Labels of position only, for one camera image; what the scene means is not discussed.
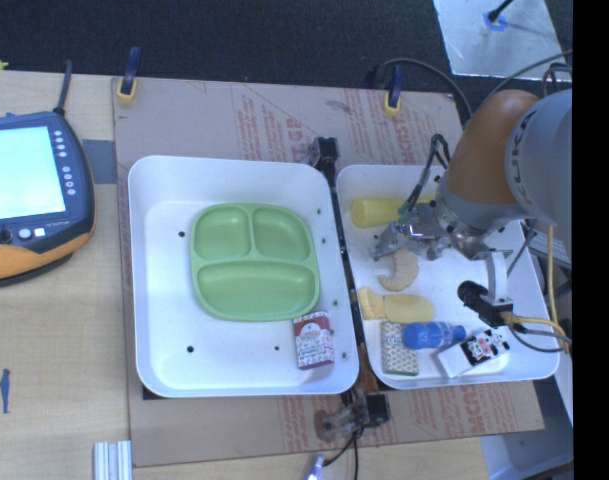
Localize yellow patterned small carton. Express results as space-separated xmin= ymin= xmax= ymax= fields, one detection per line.
xmin=379 ymin=320 xmax=421 ymax=377

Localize white carton with cow print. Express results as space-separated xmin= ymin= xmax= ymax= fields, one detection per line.
xmin=435 ymin=328 xmax=512 ymax=380

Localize black cylinder on white bracket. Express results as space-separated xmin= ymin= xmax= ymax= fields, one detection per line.
xmin=456 ymin=250 xmax=516 ymax=330

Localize yellow bottle with ridged cap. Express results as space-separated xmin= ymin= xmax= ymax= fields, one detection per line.
xmin=357 ymin=285 xmax=435 ymax=324

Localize red and white small carton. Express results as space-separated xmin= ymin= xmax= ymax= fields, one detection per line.
xmin=291 ymin=310 xmax=336 ymax=371

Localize brown cardboard board red print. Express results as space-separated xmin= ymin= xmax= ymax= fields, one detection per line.
xmin=111 ymin=76 xmax=547 ymax=469

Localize thin black rod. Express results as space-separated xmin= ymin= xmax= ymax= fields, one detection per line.
xmin=321 ymin=161 xmax=371 ymax=395

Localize yellow cylinder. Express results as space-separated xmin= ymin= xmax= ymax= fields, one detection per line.
xmin=349 ymin=196 xmax=435 ymax=230

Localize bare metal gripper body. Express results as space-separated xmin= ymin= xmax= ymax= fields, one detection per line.
xmin=392 ymin=201 xmax=513 ymax=262

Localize blue bottle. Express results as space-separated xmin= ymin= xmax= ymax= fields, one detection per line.
xmin=401 ymin=320 xmax=468 ymax=351

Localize white plastic tray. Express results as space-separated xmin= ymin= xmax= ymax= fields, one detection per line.
xmin=334 ymin=163 xmax=562 ymax=391
xmin=127 ymin=154 xmax=361 ymax=400

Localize green divided plate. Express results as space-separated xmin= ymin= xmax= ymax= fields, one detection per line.
xmin=189 ymin=202 xmax=321 ymax=323

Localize tan toy croissant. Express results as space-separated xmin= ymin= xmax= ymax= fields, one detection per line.
xmin=377 ymin=249 xmax=420 ymax=292

